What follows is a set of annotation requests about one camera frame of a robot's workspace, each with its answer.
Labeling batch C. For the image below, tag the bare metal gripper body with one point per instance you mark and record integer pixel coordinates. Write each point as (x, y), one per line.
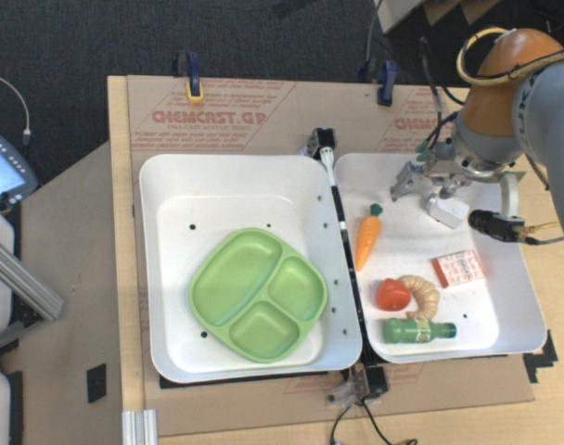
(453, 169)

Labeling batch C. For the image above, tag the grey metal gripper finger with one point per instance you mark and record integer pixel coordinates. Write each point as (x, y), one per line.
(407, 181)
(437, 199)

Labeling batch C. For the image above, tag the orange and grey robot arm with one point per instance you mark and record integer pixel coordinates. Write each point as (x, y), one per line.
(495, 105)

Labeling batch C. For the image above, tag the white block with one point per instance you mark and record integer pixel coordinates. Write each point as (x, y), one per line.
(452, 213)

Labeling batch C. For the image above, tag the orange carrot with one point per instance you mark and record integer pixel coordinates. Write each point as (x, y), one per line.
(367, 237)

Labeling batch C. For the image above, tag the orange and white carton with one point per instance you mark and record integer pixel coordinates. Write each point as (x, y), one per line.
(458, 269)

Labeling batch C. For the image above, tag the thin black and white rod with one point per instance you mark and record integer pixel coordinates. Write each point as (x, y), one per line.
(342, 220)

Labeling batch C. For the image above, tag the beige croissant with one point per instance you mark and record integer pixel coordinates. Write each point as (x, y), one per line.
(428, 295)

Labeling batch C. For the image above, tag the red tomato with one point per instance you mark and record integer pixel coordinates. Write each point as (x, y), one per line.
(392, 295)

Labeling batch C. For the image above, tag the white plastic tray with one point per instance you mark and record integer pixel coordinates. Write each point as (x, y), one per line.
(180, 188)
(486, 308)

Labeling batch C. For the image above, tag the green bottle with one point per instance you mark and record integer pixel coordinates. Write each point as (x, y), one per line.
(402, 331)

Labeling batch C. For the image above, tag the brown cardboard board red print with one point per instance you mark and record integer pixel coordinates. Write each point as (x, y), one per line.
(263, 109)

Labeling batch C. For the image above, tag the green divided plate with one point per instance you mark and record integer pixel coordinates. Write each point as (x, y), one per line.
(245, 276)

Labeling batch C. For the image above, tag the black cylinder on white bracket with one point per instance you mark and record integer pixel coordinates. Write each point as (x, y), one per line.
(495, 225)

